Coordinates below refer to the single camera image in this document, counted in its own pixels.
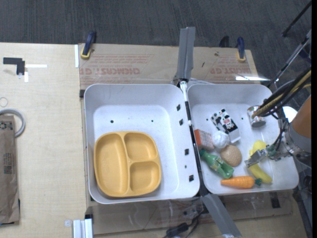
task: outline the gray ring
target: gray ring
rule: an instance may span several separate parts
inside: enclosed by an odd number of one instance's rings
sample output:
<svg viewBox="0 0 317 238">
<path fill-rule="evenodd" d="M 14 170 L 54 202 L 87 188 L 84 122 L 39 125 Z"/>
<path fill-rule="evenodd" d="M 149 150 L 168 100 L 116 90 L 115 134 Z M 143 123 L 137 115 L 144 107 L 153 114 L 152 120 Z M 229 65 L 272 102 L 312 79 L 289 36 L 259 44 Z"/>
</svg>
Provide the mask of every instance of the gray ring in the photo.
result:
<svg viewBox="0 0 317 238">
<path fill-rule="evenodd" d="M 4 106 L 0 104 L 0 107 L 5 108 L 5 107 L 8 105 L 8 99 L 7 99 L 6 97 L 0 97 L 0 101 L 1 101 L 2 99 L 5 99 L 5 100 L 6 100 L 6 104 L 5 104 Z"/>
<path fill-rule="evenodd" d="M 22 126 L 14 135 L 15 137 L 20 136 L 25 128 L 25 119 L 24 119 L 23 115 L 16 109 L 2 109 L 2 110 L 0 110 L 0 115 L 4 115 L 4 114 L 13 114 L 13 115 L 18 116 L 21 119 Z"/>
</svg>

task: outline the brown paper bag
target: brown paper bag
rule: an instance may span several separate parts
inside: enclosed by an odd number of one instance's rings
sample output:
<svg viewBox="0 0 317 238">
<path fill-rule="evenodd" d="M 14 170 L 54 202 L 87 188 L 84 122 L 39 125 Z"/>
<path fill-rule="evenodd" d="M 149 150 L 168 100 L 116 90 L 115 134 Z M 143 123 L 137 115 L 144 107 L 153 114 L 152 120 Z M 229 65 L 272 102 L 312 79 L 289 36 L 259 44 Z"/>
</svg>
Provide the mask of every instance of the brown paper bag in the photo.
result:
<svg viewBox="0 0 317 238">
<path fill-rule="evenodd" d="M 0 116 L 0 223 L 19 220 L 14 116 Z"/>
</svg>

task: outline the crumpled white ball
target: crumpled white ball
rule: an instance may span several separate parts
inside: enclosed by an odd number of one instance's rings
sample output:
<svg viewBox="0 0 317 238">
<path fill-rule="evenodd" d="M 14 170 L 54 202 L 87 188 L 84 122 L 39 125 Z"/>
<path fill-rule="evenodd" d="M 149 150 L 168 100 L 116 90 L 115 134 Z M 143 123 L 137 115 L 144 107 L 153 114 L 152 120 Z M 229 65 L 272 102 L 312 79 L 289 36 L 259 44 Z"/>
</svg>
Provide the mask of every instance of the crumpled white ball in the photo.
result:
<svg viewBox="0 0 317 238">
<path fill-rule="evenodd" d="M 212 135 L 212 142 L 215 147 L 222 149 L 229 144 L 230 138 L 228 134 L 218 130 Z"/>
</svg>

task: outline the table surface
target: table surface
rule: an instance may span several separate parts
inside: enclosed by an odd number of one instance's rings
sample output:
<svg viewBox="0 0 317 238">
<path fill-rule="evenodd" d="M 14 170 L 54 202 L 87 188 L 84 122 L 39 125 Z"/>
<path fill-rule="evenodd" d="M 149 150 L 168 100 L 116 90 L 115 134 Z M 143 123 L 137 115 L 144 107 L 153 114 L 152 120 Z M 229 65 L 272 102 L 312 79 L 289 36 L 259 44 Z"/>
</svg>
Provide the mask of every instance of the table surface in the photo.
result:
<svg viewBox="0 0 317 238">
<path fill-rule="evenodd" d="M 0 43 L 0 56 L 23 58 L 29 82 L 15 65 L 0 64 L 0 97 L 18 109 L 26 128 L 16 139 L 20 221 L 0 227 L 1 237 L 70 238 L 65 221 L 83 219 L 87 209 L 79 69 L 74 45 Z M 243 237 L 306 237 L 296 202 L 286 216 L 240 220 Z M 161 237 L 165 230 L 105 237 Z M 215 224 L 199 225 L 193 237 L 222 237 Z"/>
</svg>

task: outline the orange carrot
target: orange carrot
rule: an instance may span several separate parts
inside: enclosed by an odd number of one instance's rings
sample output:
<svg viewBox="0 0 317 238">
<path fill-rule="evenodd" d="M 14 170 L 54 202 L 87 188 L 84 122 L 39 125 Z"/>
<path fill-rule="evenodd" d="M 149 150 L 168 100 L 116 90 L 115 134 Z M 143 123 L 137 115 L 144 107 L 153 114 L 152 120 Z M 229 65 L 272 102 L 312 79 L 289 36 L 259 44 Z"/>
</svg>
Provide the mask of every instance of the orange carrot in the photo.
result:
<svg viewBox="0 0 317 238">
<path fill-rule="evenodd" d="M 240 176 L 223 179 L 220 181 L 220 183 L 222 185 L 233 186 L 237 188 L 252 188 L 255 183 L 260 186 L 261 181 L 261 179 L 254 180 L 254 178 L 251 176 Z"/>
</svg>

